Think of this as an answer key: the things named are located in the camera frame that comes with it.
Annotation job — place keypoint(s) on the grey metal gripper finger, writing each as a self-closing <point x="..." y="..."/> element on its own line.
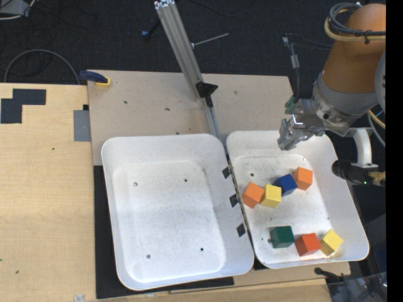
<point x="301" y="135"/>
<point x="285" y="137"/>

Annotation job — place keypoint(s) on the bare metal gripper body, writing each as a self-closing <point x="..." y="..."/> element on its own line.
<point x="315" y="119"/>

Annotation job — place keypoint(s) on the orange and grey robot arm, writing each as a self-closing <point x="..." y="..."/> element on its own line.
<point x="352" y="61"/>

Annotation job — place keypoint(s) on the orange cube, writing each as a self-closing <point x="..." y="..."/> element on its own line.
<point x="303" y="178"/>
<point x="252" y="194"/>

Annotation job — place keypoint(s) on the blue cube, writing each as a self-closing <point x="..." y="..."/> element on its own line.
<point x="286" y="183"/>

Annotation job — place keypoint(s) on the yellow cube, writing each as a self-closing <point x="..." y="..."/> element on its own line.
<point x="270" y="196"/>
<point x="331" y="242"/>

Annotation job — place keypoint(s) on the white plastic tray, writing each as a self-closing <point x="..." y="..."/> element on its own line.
<point x="167" y="212"/>
<point x="302" y="212"/>

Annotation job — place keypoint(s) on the green cube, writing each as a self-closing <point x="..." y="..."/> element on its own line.
<point x="281" y="237"/>

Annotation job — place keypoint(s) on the red cube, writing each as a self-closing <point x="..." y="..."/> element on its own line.
<point x="307" y="244"/>

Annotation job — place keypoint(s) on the brown flat board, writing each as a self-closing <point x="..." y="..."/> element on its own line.
<point x="148" y="109"/>

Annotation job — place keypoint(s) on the black cylinder on white bracket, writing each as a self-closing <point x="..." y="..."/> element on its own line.
<point x="348" y="170"/>

